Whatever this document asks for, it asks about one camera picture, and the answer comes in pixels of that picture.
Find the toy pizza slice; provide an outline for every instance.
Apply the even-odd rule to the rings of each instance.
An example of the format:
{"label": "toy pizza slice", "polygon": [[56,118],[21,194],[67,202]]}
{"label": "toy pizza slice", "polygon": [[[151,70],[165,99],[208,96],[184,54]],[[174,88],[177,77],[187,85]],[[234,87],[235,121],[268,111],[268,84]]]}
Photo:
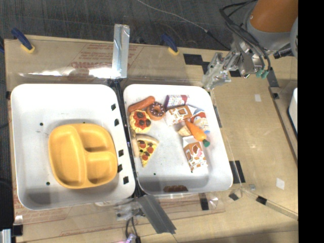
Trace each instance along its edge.
{"label": "toy pizza slice", "polygon": [[142,167],[145,167],[156,151],[159,141],[145,134],[136,134]]}

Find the dark floor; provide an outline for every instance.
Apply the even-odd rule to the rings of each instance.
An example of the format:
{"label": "dark floor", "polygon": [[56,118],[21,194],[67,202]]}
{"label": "dark floor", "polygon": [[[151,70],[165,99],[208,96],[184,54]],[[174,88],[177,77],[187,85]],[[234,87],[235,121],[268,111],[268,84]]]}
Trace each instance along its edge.
{"label": "dark floor", "polygon": [[[159,45],[163,33],[177,46],[227,50],[231,34],[219,8],[248,0],[0,0],[0,36],[25,34],[112,41],[116,23],[131,29],[132,43]],[[233,15],[240,23],[245,9]],[[209,30],[218,40],[208,36]],[[12,224],[5,61],[0,54],[0,231]]]}

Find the sausage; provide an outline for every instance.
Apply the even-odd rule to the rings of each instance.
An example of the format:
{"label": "sausage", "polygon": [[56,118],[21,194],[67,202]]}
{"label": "sausage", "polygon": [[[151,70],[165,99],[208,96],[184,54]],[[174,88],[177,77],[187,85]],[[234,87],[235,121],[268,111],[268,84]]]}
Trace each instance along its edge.
{"label": "sausage", "polygon": [[152,104],[154,102],[155,102],[154,96],[149,96],[149,97],[145,98],[144,100],[142,100],[140,102],[137,102],[137,103],[134,103],[134,104],[130,105],[128,107],[128,112],[143,109],[143,108],[149,106],[150,104]]}

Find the toy donut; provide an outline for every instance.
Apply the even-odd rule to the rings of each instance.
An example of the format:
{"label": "toy donut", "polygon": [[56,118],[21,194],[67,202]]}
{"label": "toy donut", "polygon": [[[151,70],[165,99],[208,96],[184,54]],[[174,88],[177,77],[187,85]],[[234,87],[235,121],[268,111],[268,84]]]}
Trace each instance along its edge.
{"label": "toy donut", "polygon": [[146,108],[146,113],[152,120],[160,120],[166,113],[166,109],[162,104],[154,102]]}

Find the carrot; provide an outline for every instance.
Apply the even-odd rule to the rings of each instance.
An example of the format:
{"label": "carrot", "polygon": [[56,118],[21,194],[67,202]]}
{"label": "carrot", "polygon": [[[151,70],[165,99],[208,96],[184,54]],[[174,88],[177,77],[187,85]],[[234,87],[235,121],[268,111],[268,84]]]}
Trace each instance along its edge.
{"label": "carrot", "polygon": [[196,140],[203,142],[205,147],[208,147],[210,145],[205,132],[203,132],[198,126],[187,120],[185,121],[185,123]]}

